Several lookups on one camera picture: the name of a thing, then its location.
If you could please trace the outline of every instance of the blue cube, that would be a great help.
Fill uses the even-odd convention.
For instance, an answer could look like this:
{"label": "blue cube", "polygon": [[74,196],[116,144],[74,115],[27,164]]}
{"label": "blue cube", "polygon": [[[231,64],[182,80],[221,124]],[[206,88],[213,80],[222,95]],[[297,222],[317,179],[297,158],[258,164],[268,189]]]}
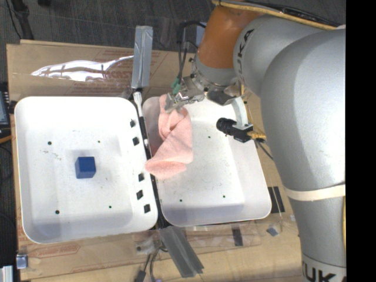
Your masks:
{"label": "blue cube", "polygon": [[96,173],[94,157],[78,157],[75,167],[77,179],[90,179]]}

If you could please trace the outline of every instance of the pink cloth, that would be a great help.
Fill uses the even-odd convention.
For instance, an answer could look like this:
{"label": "pink cloth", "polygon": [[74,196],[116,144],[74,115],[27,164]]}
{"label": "pink cloth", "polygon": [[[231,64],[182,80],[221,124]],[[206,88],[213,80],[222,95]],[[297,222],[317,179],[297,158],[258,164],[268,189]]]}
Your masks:
{"label": "pink cloth", "polygon": [[167,114],[165,109],[167,95],[159,99],[159,136],[163,143],[155,155],[146,162],[145,169],[158,179],[168,179],[187,169],[186,164],[193,161],[192,124],[188,111],[173,110]]}

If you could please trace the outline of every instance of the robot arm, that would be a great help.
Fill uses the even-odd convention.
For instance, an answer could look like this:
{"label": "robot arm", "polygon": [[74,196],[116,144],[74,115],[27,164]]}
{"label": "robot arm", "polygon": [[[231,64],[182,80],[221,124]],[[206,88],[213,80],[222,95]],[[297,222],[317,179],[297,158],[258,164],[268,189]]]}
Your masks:
{"label": "robot arm", "polygon": [[276,15],[265,6],[251,5],[254,12],[224,3],[215,7],[192,74],[167,97],[166,110],[204,97],[236,104],[226,89],[238,81],[259,96],[300,232],[303,280],[346,281],[345,29]]}

